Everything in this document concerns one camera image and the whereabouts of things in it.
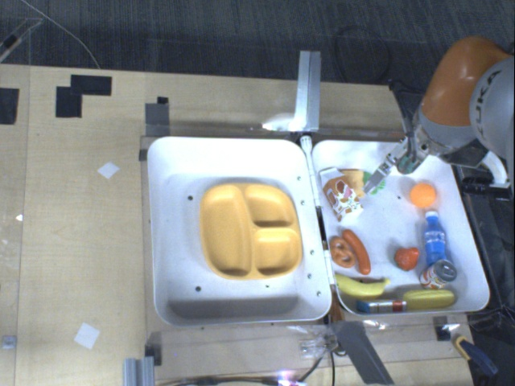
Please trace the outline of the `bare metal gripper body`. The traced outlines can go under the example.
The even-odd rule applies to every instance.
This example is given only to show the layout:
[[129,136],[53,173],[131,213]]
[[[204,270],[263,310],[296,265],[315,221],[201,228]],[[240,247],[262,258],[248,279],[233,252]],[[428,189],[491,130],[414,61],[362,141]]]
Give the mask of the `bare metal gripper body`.
[[398,172],[414,172],[431,151],[431,141],[424,132],[407,134],[386,156]]

